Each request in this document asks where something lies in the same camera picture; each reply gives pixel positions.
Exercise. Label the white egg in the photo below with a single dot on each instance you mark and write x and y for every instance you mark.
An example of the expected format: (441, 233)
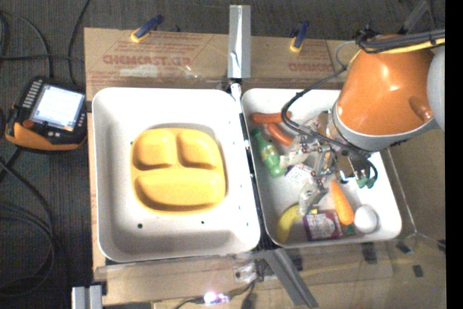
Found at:
(366, 219)

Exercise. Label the red sausage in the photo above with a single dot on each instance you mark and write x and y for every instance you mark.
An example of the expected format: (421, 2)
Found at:
(266, 117)
(279, 135)

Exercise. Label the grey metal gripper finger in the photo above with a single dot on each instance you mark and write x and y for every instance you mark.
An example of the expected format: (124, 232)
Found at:
(324, 160)
(314, 194)

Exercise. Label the white plastic tray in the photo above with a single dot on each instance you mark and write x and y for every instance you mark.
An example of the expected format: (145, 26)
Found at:
(285, 191)
(119, 170)

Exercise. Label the brown cardboard board red print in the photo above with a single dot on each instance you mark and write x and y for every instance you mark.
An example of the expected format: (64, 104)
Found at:
(202, 58)

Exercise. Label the yellow divided plate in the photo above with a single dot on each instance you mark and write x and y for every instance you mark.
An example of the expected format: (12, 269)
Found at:
(177, 188)

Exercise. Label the yellow banana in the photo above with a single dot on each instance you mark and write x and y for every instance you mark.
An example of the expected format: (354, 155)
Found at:
(285, 222)

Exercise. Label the maroon and white packet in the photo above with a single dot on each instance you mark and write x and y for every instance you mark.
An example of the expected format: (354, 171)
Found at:
(323, 226)

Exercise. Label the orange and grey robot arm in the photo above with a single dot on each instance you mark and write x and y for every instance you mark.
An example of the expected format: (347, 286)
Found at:
(380, 94)

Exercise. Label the green plastic bottle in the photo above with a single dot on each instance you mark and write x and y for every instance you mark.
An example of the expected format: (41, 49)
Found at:
(268, 153)

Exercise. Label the white printed carton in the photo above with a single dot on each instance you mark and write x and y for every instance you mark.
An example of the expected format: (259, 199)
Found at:
(298, 173)

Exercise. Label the orange carrot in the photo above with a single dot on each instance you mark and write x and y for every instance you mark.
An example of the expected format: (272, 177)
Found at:
(343, 204)

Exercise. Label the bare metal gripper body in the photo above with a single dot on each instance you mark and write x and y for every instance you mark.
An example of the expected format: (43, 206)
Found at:
(350, 163)

